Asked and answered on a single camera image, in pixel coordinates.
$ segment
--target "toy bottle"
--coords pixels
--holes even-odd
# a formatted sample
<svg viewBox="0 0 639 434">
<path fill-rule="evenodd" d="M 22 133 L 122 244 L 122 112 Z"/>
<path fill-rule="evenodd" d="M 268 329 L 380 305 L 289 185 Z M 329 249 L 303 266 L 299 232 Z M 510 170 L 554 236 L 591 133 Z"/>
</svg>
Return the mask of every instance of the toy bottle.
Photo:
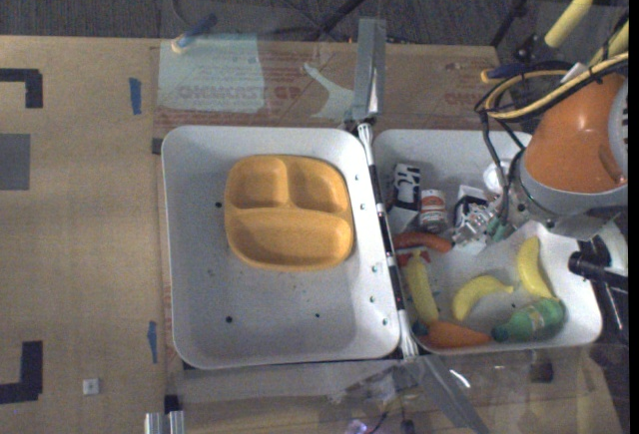
<svg viewBox="0 0 639 434">
<path fill-rule="evenodd" d="M 505 324 L 492 329 L 498 342 L 527 342 L 555 334 L 563 324 L 566 310 L 555 298 L 542 298 L 515 311 Z"/>
</svg>

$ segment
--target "banana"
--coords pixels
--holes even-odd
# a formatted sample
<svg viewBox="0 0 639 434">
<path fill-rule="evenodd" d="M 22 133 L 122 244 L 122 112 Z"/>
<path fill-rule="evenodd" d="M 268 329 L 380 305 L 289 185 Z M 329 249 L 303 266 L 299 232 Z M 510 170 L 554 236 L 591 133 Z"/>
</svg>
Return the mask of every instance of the banana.
<svg viewBox="0 0 639 434">
<path fill-rule="evenodd" d="M 432 324 L 439 318 L 439 312 L 430 291 L 426 266 L 419 256 L 419 250 L 412 253 L 403 273 L 412 296 L 412 303 L 417 310 L 417 317 L 426 326 Z"/>
<path fill-rule="evenodd" d="M 456 320 L 462 321 L 468 312 L 482 297 L 496 292 L 512 293 L 514 287 L 505 285 L 496 277 L 482 274 L 471 281 L 467 281 L 457 291 L 452 299 L 452 315 Z"/>
<path fill-rule="evenodd" d="M 529 237 L 517 253 L 517 271 L 523 287 L 533 295 L 553 298 L 539 268 L 539 237 Z"/>
</svg>

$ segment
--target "sausage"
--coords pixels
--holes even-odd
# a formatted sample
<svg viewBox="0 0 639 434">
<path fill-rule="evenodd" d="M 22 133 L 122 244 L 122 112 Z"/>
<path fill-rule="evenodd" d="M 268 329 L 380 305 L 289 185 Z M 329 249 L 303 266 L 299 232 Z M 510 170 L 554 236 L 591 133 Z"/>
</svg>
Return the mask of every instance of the sausage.
<svg viewBox="0 0 639 434">
<path fill-rule="evenodd" d="M 440 253 L 448 253 L 452 250 L 452 242 L 434 233 L 426 231 L 405 231 L 392 238 L 395 249 L 425 246 Z"/>
</svg>

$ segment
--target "gray square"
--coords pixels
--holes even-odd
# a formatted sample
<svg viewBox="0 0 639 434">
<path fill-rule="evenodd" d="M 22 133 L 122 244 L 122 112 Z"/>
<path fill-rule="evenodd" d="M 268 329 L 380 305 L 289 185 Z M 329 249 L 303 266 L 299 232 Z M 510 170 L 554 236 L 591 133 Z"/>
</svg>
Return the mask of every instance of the gray square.
<svg viewBox="0 0 639 434">
<path fill-rule="evenodd" d="M 0 134 L 0 191 L 27 191 L 31 171 L 31 135 Z"/>
</svg>

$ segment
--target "soda can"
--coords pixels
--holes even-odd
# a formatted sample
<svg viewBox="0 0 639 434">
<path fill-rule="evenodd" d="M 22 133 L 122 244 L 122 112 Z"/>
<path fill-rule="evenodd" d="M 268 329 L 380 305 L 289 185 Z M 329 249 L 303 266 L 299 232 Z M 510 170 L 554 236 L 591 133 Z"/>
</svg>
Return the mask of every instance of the soda can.
<svg viewBox="0 0 639 434">
<path fill-rule="evenodd" d="M 423 190 L 421 192 L 419 225 L 430 233 L 441 233 L 448 228 L 446 199 L 443 191 Z"/>
</svg>

